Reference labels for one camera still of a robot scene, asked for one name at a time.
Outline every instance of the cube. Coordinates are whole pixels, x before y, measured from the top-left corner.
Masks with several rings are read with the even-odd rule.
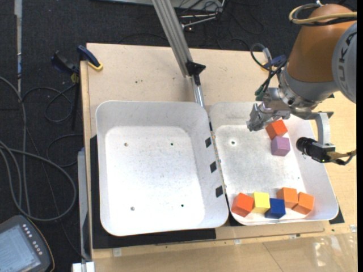
[[[276,136],[271,141],[271,154],[275,156],[286,156],[290,152],[290,139]]]
[[[277,120],[268,124],[265,130],[267,131],[267,134],[269,135],[271,140],[276,136],[282,137],[288,132],[288,128],[286,128],[283,120]]]
[[[265,218],[280,219],[286,214],[285,202],[283,199],[270,198],[270,208],[265,212]]]
[[[254,207],[254,198],[239,193],[233,200],[231,211],[240,216],[248,215]]]
[[[252,209],[253,213],[264,214],[271,207],[270,196],[268,193],[254,192],[252,197],[255,200],[254,208]]]
[[[297,190],[295,188],[281,188],[276,193],[276,197],[285,201],[285,207],[287,209],[292,209],[299,203]]]
[[[307,215],[313,210],[314,197],[307,193],[299,192],[299,203],[292,208],[293,211],[297,211],[300,214]]]

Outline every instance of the tray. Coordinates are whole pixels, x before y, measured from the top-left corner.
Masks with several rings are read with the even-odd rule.
[[[303,156],[295,146],[300,137],[314,138],[310,122],[295,116],[284,120],[291,150],[286,156],[273,156],[267,132],[247,128],[254,103],[217,103],[209,113],[229,206],[240,192],[276,197],[280,188],[290,187],[314,196],[314,209],[307,215],[286,209],[277,220],[253,212],[246,217],[232,213],[233,217],[247,226],[334,218],[339,207],[324,164]]]
[[[192,102],[96,110],[100,219],[115,236],[216,228],[229,211],[208,115]]]

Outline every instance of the black bracket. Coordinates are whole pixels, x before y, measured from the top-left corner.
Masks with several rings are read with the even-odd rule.
[[[200,86],[199,74],[205,70],[205,66],[196,62],[188,61],[186,64],[190,76],[194,76],[194,81],[197,86]]]

